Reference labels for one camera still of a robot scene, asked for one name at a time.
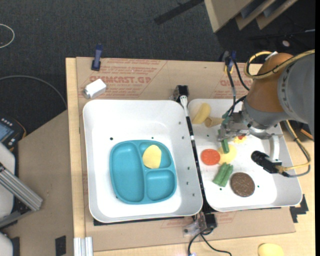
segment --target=cardboard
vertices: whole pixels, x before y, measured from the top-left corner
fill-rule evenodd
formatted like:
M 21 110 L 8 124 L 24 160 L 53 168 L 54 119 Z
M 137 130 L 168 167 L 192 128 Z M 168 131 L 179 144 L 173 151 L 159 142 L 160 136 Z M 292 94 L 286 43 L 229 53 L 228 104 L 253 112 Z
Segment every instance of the cardboard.
M 95 225 L 88 202 L 86 149 L 82 110 L 88 102 L 82 91 L 96 79 L 107 84 L 104 94 L 98 99 L 168 100 L 177 85 L 188 85 L 192 99 L 230 99 L 232 91 L 223 62 L 144 60 L 144 59 L 101 59 L 100 71 L 90 69 L 93 58 L 77 57 L 78 106 L 81 140 L 85 234 L 93 238 L 95 252 L 125 248 L 139 248 L 157 245 L 187 243 L 183 229 L 192 223 L 191 217 L 160 219 L 129 223 Z M 243 63 L 238 64 L 243 70 Z M 252 73 L 260 65 L 252 65 Z M 232 78 L 237 98 L 247 91 L 242 87 L 237 72 Z M 250 87 L 252 81 L 242 73 L 242 79 Z M 208 240 L 243 238 L 295 232 L 295 226 L 288 207 L 242 210 L 215 213 L 218 227 L 208 235 Z
M 286 0 L 280 7 L 274 10 L 268 17 L 266 17 L 263 13 L 259 14 L 256 17 L 256 22 L 259 28 L 262 30 L 267 25 L 269 25 L 275 18 L 277 18 L 280 14 L 282 14 L 285 10 L 287 10 L 290 6 L 292 6 L 298 0 Z
M 19 237 L 21 256 L 56 256 L 56 239 L 65 236 L 66 256 L 73 255 L 73 209 L 68 112 L 65 111 L 18 143 L 19 178 L 42 199 L 1 232 Z
M 213 32 L 216 33 L 220 30 L 252 1 L 253 0 L 204 0 Z
M 265 9 L 267 9 L 273 2 L 276 0 L 265 0 L 263 3 L 261 3 L 256 9 L 254 9 L 248 16 L 243 17 L 240 14 L 238 14 L 235 17 L 236 24 L 241 31 L 245 26 L 247 26 L 249 23 L 255 20 L 255 18 L 260 15 Z

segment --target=teal divided plate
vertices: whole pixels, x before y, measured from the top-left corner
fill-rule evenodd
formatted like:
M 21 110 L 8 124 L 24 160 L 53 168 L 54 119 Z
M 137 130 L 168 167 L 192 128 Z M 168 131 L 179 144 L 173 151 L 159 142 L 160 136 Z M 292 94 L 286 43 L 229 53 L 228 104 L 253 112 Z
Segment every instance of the teal divided plate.
M 161 150 L 159 168 L 144 165 L 145 150 Z M 154 140 L 128 140 L 116 144 L 110 153 L 110 178 L 116 196 L 128 204 L 150 204 L 169 199 L 177 188 L 177 175 L 168 148 Z

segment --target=gray carpet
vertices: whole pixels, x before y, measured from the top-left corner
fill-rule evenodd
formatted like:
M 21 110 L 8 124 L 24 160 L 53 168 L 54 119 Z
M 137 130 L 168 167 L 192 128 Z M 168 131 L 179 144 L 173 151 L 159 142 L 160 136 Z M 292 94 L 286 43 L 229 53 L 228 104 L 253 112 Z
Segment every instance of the gray carpet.
M 0 48 L 0 79 L 26 75 L 42 79 L 66 99 L 66 57 L 91 57 L 97 43 L 102 57 L 219 61 L 236 51 L 238 62 L 261 50 L 282 50 L 277 39 L 250 37 L 301 32 L 315 28 L 316 1 L 299 0 L 266 28 L 255 21 L 239 31 L 234 19 L 213 33 L 204 2 L 162 24 L 155 18 L 188 0 L 24 0 L 0 1 L 0 24 L 15 32 Z M 0 47 L 11 38 L 0 27 Z M 315 48 L 315 33 L 295 36 L 297 54 Z M 0 113 L 22 123 L 30 133 L 65 109 L 58 94 L 27 78 L 0 80 Z

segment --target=white tray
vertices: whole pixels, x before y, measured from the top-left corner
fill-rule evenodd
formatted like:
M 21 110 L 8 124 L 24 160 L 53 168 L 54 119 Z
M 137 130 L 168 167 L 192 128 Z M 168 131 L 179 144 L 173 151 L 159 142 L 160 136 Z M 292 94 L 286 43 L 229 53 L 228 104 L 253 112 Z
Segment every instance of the white tray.
M 188 105 L 190 118 L 192 119 L 198 112 L 202 103 L 208 103 L 211 107 L 211 117 L 221 118 L 222 115 L 230 108 L 233 101 L 231 99 L 194 99 Z M 242 104 L 236 106 L 235 111 L 241 109 Z M 220 125 L 206 127 L 204 123 L 192 125 L 196 150 L 199 158 L 199 165 L 205 189 L 205 197 L 209 205 L 220 212 L 274 208 L 283 206 L 294 206 L 302 200 L 302 192 L 297 178 L 288 178 L 280 174 L 270 174 L 251 160 L 253 151 L 261 151 L 269 155 L 269 140 L 261 140 L 252 135 L 247 136 L 243 143 L 230 142 L 237 149 L 236 158 L 231 162 L 233 173 L 244 172 L 251 176 L 255 183 L 253 195 L 241 197 L 236 195 L 230 186 L 220 187 L 212 182 L 217 174 L 220 165 L 205 165 L 200 158 L 201 152 L 205 149 L 215 149 L 221 147 L 217 141 L 218 129 Z M 269 133 L 282 134 L 281 127 L 278 125 L 272 128 Z M 284 166 L 292 166 L 286 142 L 282 137 L 279 139 L 280 154 L 279 159 Z
M 102 223 L 192 216 L 203 204 L 189 130 L 182 106 L 172 100 L 95 99 L 83 108 L 89 208 Z M 113 190 L 109 157 L 114 145 L 155 140 L 170 151 L 177 187 L 172 197 L 128 204 Z

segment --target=yellow object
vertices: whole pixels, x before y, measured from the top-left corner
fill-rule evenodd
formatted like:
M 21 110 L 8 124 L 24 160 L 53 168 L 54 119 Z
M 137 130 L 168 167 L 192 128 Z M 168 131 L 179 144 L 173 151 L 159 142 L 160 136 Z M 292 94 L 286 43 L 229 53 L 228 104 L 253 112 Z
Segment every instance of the yellow object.
M 220 161 L 219 164 L 222 165 L 223 163 L 227 163 L 230 164 L 237 155 L 237 149 L 233 146 L 229 144 L 229 152 L 228 153 L 224 153 L 224 150 L 222 148 L 222 146 L 217 150 L 220 154 Z
M 279 166 L 276 167 L 279 170 L 279 173 L 283 173 L 283 172 L 286 172 L 286 171 L 289 171 L 289 170 L 292 170 L 292 169 L 306 167 L 306 166 L 309 166 L 311 164 L 311 156 L 310 156 L 309 152 L 306 150 L 306 148 L 302 145 L 300 139 L 296 135 L 295 130 L 292 128 L 290 122 L 288 120 L 286 120 L 284 123 L 285 123 L 285 126 L 288 129 L 290 135 L 292 137 L 294 137 L 295 143 L 297 143 L 299 148 L 302 150 L 304 156 L 307 159 L 307 162 L 303 163 L 303 164 L 294 165 L 294 166 L 291 166 L 291 167 L 283 167 L 282 165 L 279 165 Z
M 157 145 L 146 148 L 142 155 L 143 164 L 150 169 L 157 169 L 161 162 L 161 149 Z
M 220 117 L 211 117 L 208 116 L 205 120 L 204 120 L 204 125 L 208 128 L 213 127 L 213 126 L 217 126 L 217 125 L 221 125 L 222 121 L 224 119 L 220 118 Z
M 275 243 L 263 243 L 258 247 L 259 256 L 284 256 L 280 245 Z
M 200 106 L 199 111 L 196 113 L 195 117 L 191 121 L 193 125 L 199 125 L 202 124 L 207 117 L 210 115 L 211 107 L 208 103 L 202 103 Z
M 263 79 L 269 76 L 273 76 L 275 73 L 279 72 L 280 69 L 289 66 L 289 64 L 294 63 L 296 60 L 301 59 L 307 55 L 310 54 L 315 54 L 316 50 L 312 49 L 312 50 L 307 50 L 303 53 L 300 53 L 296 56 L 292 56 L 291 58 L 287 59 L 286 61 L 282 62 L 281 64 L 277 65 L 276 67 L 274 67 L 271 70 L 265 71 L 264 73 L 260 73 L 260 74 L 250 74 L 249 72 L 249 66 L 251 64 L 251 62 L 256 59 L 257 57 L 261 56 L 261 55 L 270 55 L 272 54 L 271 51 L 261 51 L 256 53 L 255 55 L 251 56 L 249 58 L 249 60 L 245 63 L 244 65 L 244 74 L 248 77 L 248 78 L 252 78 L 252 79 Z

